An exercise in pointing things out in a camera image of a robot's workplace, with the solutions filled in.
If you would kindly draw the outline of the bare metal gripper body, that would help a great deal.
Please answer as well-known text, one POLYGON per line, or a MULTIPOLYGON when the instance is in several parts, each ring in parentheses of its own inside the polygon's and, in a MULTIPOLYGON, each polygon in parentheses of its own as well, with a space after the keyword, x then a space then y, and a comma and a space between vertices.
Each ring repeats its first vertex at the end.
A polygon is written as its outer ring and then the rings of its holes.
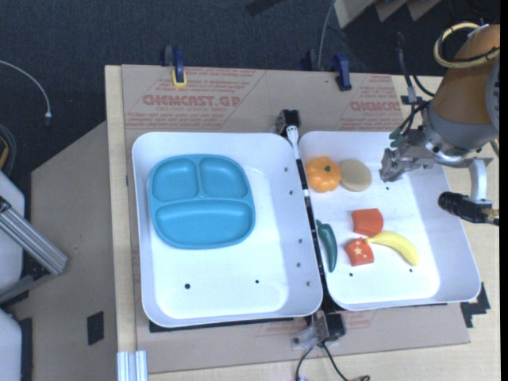
POLYGON ((467 149, 454 146, 432 129, 410 129, 402 133, 396 129, 390 134, 390 150, 399 160, 412 160, 415 169, 428 168, 434 164, 448 167, 466 167, 467 149))

